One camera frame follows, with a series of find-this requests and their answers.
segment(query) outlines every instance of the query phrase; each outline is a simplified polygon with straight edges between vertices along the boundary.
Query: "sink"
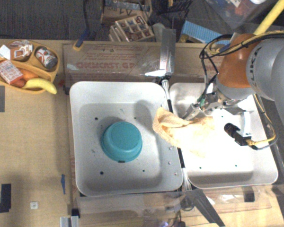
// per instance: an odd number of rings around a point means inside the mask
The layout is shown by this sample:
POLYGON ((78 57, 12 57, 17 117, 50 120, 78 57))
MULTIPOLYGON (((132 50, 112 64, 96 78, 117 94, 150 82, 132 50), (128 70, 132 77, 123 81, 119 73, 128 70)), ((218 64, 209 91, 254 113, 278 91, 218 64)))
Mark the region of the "sink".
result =
MULTIPOLYGON (((174 113, 185 115, 191 103, 196 103, 204 90, 204 83, 175 83, 170 87, 174 113)), ((252 139, 266 139, 256 104, 252 96, 238 106, 250 111, 252 139)), ((272 184, 277 180, 278 170, 270 148, 253 150, 238 145, 225 131, 224 125, 232 123, 240 128, 240 116, 215 110, 212 114, 215 135, 208 135, 199 146, 202 157, 183 150, 184 163, 189 181, 197 188, 223 188, 247 185, 272 184)))
POLYGON ((148 82, 78 82, 71 87, 76 184, 86 196, 168 192, 183 176, 176 147, 152 129, 160 106, 168 109, 165 92, 148 82), (101 148, 104 130, 126 121, 142 135, 142 150, 130 162, 111 160, 101 148))

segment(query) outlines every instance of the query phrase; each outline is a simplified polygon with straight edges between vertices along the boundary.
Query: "cloth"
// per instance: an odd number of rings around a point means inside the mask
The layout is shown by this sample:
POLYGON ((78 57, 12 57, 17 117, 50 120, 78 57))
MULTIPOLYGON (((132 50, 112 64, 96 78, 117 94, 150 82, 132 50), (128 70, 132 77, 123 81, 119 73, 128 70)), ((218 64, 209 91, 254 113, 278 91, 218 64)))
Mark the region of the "cloth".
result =
POLYGON ((171 145, 205 157, 208 137, 217 137, 212 117, 187 121, 160 107, 152 124, 153 130, 171 145))

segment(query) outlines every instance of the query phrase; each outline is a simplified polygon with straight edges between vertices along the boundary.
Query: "yellow bar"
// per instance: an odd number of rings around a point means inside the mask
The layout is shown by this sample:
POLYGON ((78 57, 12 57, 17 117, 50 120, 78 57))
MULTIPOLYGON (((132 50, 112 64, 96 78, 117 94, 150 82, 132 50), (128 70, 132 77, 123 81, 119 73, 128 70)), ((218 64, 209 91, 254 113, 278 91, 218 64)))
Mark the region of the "yellow bar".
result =
POLYGON ((271 11, 267 14, 267 16, 259 25, 259 27, 255 30, 254 34, 259 35, 265 33, 266 30, 272 25, 272 23, 276 20, 276 18, 281 14, 283 10, 284 0, 279 0, 271 9, 271 11))

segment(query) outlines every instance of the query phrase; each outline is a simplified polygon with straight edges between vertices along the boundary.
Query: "soda can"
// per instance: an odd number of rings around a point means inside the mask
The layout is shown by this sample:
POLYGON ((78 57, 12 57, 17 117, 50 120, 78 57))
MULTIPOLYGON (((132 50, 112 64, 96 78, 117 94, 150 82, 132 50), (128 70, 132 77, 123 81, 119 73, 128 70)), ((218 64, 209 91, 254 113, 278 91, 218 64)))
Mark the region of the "soda can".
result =
POLYGON ((47 69, 53 68, 58 62, 58 58, 46 47, 39 48, 35 55, 47 69))

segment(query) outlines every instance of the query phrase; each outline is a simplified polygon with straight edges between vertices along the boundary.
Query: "toy banana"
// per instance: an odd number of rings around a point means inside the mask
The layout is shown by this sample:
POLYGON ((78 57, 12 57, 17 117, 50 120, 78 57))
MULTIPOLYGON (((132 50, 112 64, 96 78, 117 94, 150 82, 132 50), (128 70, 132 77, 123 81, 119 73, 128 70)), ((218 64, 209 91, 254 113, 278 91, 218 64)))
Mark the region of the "toy banana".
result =
POLYGON ((43 78, 30 79, 30 80, 27 81, 27 83, 22 88, 23 89, 42 88, 42 89, 48 91, 49 93, 57 94, 57 89, 56 89, 55 85, 52 82, 45 80, 43 78))

